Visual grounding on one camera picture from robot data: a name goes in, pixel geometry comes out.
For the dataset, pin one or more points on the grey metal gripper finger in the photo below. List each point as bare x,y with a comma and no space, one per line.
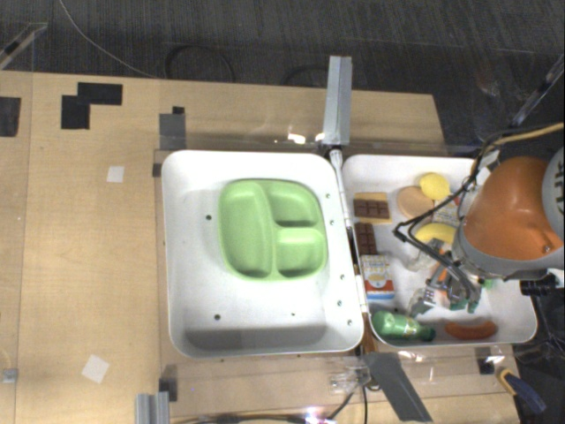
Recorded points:
453,293
424,304

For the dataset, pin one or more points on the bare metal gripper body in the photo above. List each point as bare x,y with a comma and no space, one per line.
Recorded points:
461,283

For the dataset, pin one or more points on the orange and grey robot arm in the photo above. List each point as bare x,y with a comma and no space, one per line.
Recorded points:
507,210

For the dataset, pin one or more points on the white plastic tray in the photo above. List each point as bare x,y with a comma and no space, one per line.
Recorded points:
410,294
247,307

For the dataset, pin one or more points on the green bottle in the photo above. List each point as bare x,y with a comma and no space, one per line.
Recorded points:
395,324

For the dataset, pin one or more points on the orange sausage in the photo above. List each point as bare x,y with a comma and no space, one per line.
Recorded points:
470,330

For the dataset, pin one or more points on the white orange blue carton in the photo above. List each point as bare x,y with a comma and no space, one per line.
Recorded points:
378,276

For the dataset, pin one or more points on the yellow banana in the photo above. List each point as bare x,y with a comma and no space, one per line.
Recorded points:
434,232

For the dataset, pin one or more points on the white packet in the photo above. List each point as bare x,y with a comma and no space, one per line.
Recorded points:
446,214

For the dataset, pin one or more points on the brown chocolate bar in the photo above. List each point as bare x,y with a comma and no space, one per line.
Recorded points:
366,239

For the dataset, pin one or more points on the tan round biscuit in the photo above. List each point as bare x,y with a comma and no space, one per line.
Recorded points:
411,201

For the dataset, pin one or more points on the yellow lemon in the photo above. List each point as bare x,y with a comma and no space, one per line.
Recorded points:
433,185

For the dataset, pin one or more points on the tan biscuit with chocolate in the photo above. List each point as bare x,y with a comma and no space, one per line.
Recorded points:
371,209

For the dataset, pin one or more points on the green divided plate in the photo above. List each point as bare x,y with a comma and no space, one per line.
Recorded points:
247,228

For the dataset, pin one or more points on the pale wood board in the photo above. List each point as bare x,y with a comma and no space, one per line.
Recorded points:
265,117

